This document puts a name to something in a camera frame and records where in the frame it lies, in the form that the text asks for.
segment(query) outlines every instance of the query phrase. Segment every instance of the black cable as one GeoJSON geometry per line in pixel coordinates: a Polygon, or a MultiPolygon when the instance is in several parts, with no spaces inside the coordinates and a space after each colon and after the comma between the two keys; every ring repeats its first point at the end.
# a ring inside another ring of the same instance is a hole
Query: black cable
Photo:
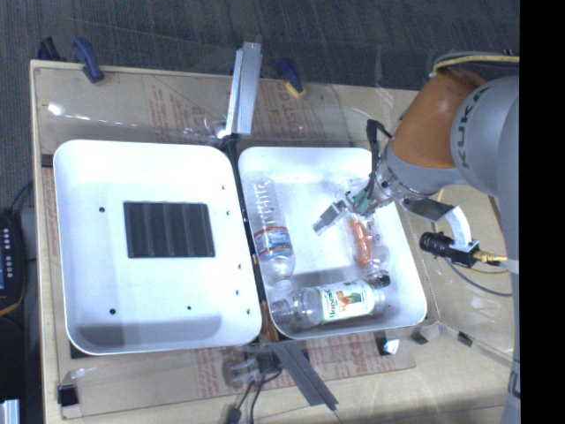
{"type": "Polygon", "coordinates": [[[367,191],[367,198],[371,199],[373,196],[374,190],[374,181],[375,181],[375,172],[377,171],[377,164],[379,163],[380,159],[380,146],[379,140],[377,139],[377,131],[380,130],[389,138],[392,138],[392,135],[385,129],[383,123],[377,121],[376,119],[367,119],[367,126],[365,132],[367,134],[367,139],[369,140],[369,145],[371,147],[371,176],[369,178],[369,182],[365,186],[367,191]]]}
{"type": "Polygon", "coordinates": [[[24,334],[23,327],[17,323],[14,319],[12,319],[8,314],[0,315],[0,321],[8,322],[14,329],[18,331],[21,335],[24,334]]]}
{"type": "Polygon", "coordinates": [[[254,410],[254,408],[255,408],[255,404],[257,403],[257,398],[259,397],[259,394],[261,393],[261,390],[263,389],[263,386],[264,386],[266,383],[269,383],[269,382],[271,382],[272,380],[274,380],[276,377],[278,377],[278,376],[279,376],[280,374],[282,374],[282,373],[283,373],[283,370],[279,367],[278,369],[276,369],[276,373],[275,373],[272,377],[270,377],[270,378],[268,378],[268,379],[265,379],[265,374],[266,374],[266,373],[263,373],[263,374],[261,375],[261,381],[260,381],[259,385],[257,385],[257,392],[255,393],[255,397],[253,398],[253,401],[252,401],[252,403],[251,403],[251,410],[249,411],[249,424],[254,424],[254,420],[253,420],[253,410],[254,410]]]}
{"type": "Polygon", "coordinates": [[[19,199],[24,195],[25,192],[27,192],[28,189],[30,189],[32,186],[34,185],[34,181],[29,181],[27,184],[25,184],[20,190],[19,192],[16,194],[16,197],[13,199],[13,201],[11,202],[11,205],[4,211],[6,214],[10,214],[13,215],[16,204],[18,204],[19,199]]]}
{"type": "MultiPolygon", "coordinates": [[[[433,226],[432,223],[432,232],[436,233],[435,231],[435,227],[433,226]]],[[[497,297],[512,297],[512,292],[511,293],[506,293],[506,292],[498,292],[498,291],[493,291],[492,289],[488,289],[485,286],[482,286],[478,283],[475,283],[474,281],[472,281],[471,279],[469,279],[466,275],[464,275],[459,269],[456,269],[456,267],[448,260],[448,259],[444,259],[444,261],[448,264],[448,266],[457,273],[457,275],[459,277],[461,277],[461,279],[463,279],[465,282],[467,282],[468,284],[470,284],[473,287],[476,287],[477,289],[480,289],[483,292],[486,293],[490,293],[492,295],[495,295],[497,297]]]]}
{"type": "Polygon", "coordinates": [[[239,405],[236,407],[238,410],[241,408],[241,405],[244,404],[244,401],[247,398],[247,396],[249,395],[249,391],[251,390],[252,386],[253,386],[253,380],[251,380],[249,382],[249,384],[247,385],[247,389],[245,390],[244,396],[241,398],[241,400],[239,401],[239,405]]]}

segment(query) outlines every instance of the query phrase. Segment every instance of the metal bracket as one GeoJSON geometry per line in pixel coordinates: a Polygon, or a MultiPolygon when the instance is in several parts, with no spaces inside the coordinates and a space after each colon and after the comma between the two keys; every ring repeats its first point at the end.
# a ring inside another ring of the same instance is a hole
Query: metal bracket
{"type": "Polygon", "coordinates": [[[403,207],[412,214],[421,216],[434,223],[445,218],[453,231],[454,243],[451,244],[451,247],[455,250],[468,253],[477,244],[477,241],[471,238],[469,222],[459,206],[451,206],[425,198],[423,200],[405,199],[403,207]]]}
{"type": "Polygon", "coordinates": [[[310,406],[325,404],[330,410],[336,410],[337,399],[294,343],[282,341],[270,347],[310,406]]]}
{"type": "Polygon", "coordinates": [[[251,133],[262,60],[260,38],[256,42],[244,42],[236,52],[224,136],[251,133]]]}

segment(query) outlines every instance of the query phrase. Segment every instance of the black grille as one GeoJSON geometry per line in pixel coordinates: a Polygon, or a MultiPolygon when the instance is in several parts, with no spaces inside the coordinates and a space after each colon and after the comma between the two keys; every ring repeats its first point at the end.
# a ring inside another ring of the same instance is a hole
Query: black grille
{"type": "Polygon", "coordinates": [[[208,207],[188,202],[125,202],[130,258],[214,257],[208,207]]]}

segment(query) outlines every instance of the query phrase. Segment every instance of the connector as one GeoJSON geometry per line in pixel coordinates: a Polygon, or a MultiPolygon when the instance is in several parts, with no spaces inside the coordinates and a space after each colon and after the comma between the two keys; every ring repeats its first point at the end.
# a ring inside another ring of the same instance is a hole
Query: connector
{"type": "Polygon", "coordinates": [[[455,265],[460,265],[470,269],[477,259],[474,254],[478,251],[478,243],[468,252],[452,248],[454,240],[442,232],[424,232],[420,238],[420,248],[423,251],[449,259],[455,265]]]}
{"type": "Polygon", "coordinates": [[[241,410],[238,408],[230,408],[228,417],[226,418],[226,424],[238,424],[239,420],[241,420],[241,410]]]}
{"type": "Polygon", "coordinates": [[[483,262],[484,264],[506,262],[508,260],[508,257],[506,256],[499,256],[498,254],[487,253],[485,251],[480,251],[480,250],[473,253],[473,257],[476,260],[483,262]]]}
{"type": "Polygon", "coordinates": [[[366,187],[352,195],[351,192],[345,194],[345,199],[350,202],[350,209],[360,216],[369,216],[379,207],[380,202],[368,196],[366,187]]]}

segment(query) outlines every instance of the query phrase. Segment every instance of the wire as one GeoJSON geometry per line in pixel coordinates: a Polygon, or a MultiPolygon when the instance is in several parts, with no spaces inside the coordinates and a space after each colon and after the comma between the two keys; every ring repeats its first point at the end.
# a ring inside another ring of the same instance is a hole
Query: wire
{"type": "Polygon", "coordinates": [[[254,384],[254,380],[251,380],[251,381],[249,382],[249,384],[247,385],[247,388],[246,388],[246,390],[245,390],[244,396],[241,398],[241,400],[239,401],[239,405],[236,407],[238,410],[241,408],[241,405],[244,404],[245,399],[247,398],[247,396],[249,396],[249,391],[251,390],[251,387],[253,386],[253,384],[254,384]]]}
{"type": "MultiPolygon", "coordinates": [[[[445,188],[442,188],[438,192],[438,195],[436,196],[436,200],[438,202],[441,202],[441,198],[443,197],[444,191],[445,191],[445,188]]],[[[436,222],[432,222],[432,231],[435,232],[435,233],[438,232],[436,222]]],[[[474,281],[469,279],[466,275],[464,275],[459,269],[457,269],[449,260],[445,259],[444,261],[448,264],[450,269],[452,269],[459,277],[461,277],[466,283],[472,285],[473,287],[476,287],[477,289],[479,289],[483,292],[490,293],[490,294],[495,295],[497,297],[512,297],[512,293],[493,291],[492,289],[488,289],[485,286],[482,286],[481,284],[475,283],[474,281]]],[[[478,269],[469,269],[469,270],[474,272],[474,273],[479,273],[479,274],[482,274],[482,275],[500,275],[500,274],[508,273],[507,269],[492,272],[492,273],[485,272],[484,270],[478,270],[478,269]]]]}
{"type": "Polygon", "coordinates": [[[261,380],[259,382],[259,385],[257,385],[257,392],[255,393],[255,397],[253,398],[253,401],[251,403],[251,410],[249,412],[249,424],[254,424],[254,420],[253,420],[253,410],[255,408],[255,404],[257,403],[257,398],[259,397],[259,394],[261,393],[261,390],[263,389],[263,386],[266,383],[271,382],[272,380],[274,380],[276,377],[278,377],[280,374],[283,373],[283,370],[279,367],[275,370],[275,374],[272,375],[270,378],[265,379],[265,375],[266,372],[264,372],[263,374],[261,374],[261,380]]]}
{"type": "Polygon", "coordinates": [[[16,194],[16,197],[13,199],[13,201],[11,202],[11,205],[4,211],[4,213],[6,214],[10,214],[13,215],[14,210],[16,208],[16,204],[18,204],[18,201],[20,200],[20,198],[24,195],[25,192],[27,192],[27,190],[29,190],[32,186],[34,185],[34,181],[29,181],[27,184],[25,184],[20,190],[19,192],[16,194]]]}
{"type": "Polygon", "coordinates": [[[371,176],[369,178],[369,182],[367,183],[365,190],[367,192],[366,196],[368,199],[373,198],[373,190],[374,190],[374,181],[375,181],[375,172],[377,171],[377,164],[380,159],[380,146],[379,140],[377,138],[377,131],[380,130],[383,132],[387,137],[392,138],[392,135],[385,129],[383,123],[377,121],[376,119],[367,119],[367,126],[366,126],[366,134],[367,139],[369,140],[369,145],[371,146],[371,176]]]}
{"type": "MultiPolygon", "coordinates": [[[[443,194],[445,192],[445,188],[442,188],[439,192],[438,195],[436,196],[435,200],[438,202],[441,202],[441,198],[443,197],[443,194]]],[[[438,231],[438,224],[436,222],[432,222],[432,231],[437,233],[438,231]]],[[[474,272],[474,273],[478,273],[480,275],[505,275],[507,274],[509,271],[508,269],[504,269],[504,270],[496,270],[493,272],[489,272],[486,270],[479,270],[479,269],[475,269],[473,267],[469,268],[469,271],[474,272]]]]}
{"type": "Polygon", "coordinates": [[[445,53],[443,55],[440,55],[439,57],[435,58],[433,60],[433,63],[439,63],[440,61],[443,60],[449,60],[452,58],[460,58],[460,57],[469,57],[471,55],[506,55],[509,57],[518,57],[518,54],[515,53],[512,49],[505,49],[503,50],[502,53],[499,52],[492,52],[492,51],[486,51],[486,50],[455,50],[455,51],[451,51],[448,53],[445,53]]]}
{"type": "Polygon", "coordinates": [[[457,275],[459,275],[464,281],[466,281],[467,283],[469,283],[470,285],[472,285],[473,287],[476,287],[478,289],[480,289],[483,292],[486,293],[490,293],[493,295],[496,295],[497,297],[512,297],[512,293],[506,293],[506,292],[498,292],[498,291],[493,291],[492,289],[488,289],[485,286],[481,286],[478,283],[475,283],[474,281],[470,280],[467,276],[465,276],[463,273],[461,273],[459,271],[459,269],[456,269],[456,267],[449,262],[447,259],[445,260],[445,262],[448,264],[448,266],[457,273],[457,275]]]}
{"type": "Polygon", "coordinates": [[[20,334],[24,333],[23,327],[12,319],[8,314],[0,315],[0,321],[8,322],[13,328],[15,328],[20,334]]]}
{"type": "Polygon", "coordinates": [[[475,63],[475,62],[519,64],[520,57],[512,57],[509,55],[502,55],[502,54],[486,54],[486,53],[478,53],[472,55],[458,55],[454,57],[448,57],[447,59],[436,60],[433,64],[432,73],[436,73],[440,69],[444,67],[452,66],[454,64],[475,63]]]}

